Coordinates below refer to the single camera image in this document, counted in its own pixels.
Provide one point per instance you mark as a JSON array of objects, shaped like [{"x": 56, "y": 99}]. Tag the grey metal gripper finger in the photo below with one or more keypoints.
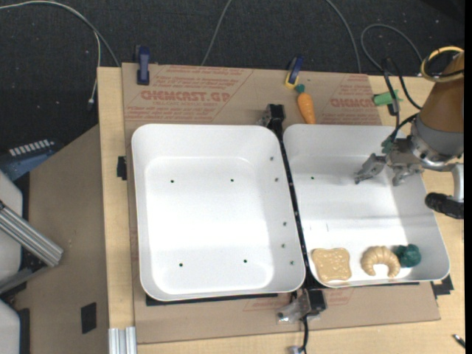
[
  {"x": 370, "y": 168},
  {"x": 402, "y": 175}
]

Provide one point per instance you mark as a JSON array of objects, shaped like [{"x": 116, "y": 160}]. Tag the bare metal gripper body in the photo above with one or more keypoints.
[{"x": 403, "y": 157}]

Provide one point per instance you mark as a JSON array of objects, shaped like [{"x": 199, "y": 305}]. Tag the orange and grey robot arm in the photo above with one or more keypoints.
[{"x": 442, "y": 98}]

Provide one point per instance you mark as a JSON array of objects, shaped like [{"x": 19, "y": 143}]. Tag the white plastic tray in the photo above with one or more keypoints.
[
  {"x": 214, "y": 216},
  {"x": 354, "y": 212}
]

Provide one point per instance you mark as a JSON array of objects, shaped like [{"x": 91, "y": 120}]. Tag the green toy broccoli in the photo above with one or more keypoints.
[{"x": 408, "y": 256}]

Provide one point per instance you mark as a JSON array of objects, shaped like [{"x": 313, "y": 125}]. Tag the thin black rod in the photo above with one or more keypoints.
[{"x": 295, "y": 201}]

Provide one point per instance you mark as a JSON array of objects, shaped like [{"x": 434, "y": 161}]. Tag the beige toy croissant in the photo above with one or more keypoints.
[{"x": 378, "y": 258}]

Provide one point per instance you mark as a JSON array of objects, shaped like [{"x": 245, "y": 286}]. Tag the orange toy carrot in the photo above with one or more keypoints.
[{"x": 307, "y": 107}]

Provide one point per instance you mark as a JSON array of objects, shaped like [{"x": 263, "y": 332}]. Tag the tan toy bread slice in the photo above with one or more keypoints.
[{"x": 331, "y": 264}]

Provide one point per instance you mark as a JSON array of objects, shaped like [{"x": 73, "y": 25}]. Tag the brown cardboard board red print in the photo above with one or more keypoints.
[{"x": 191, "y": 98}]

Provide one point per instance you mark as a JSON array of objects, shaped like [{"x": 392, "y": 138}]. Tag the black cylinder on white bracket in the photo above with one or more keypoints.
[{"x": 444, "y": 204}]

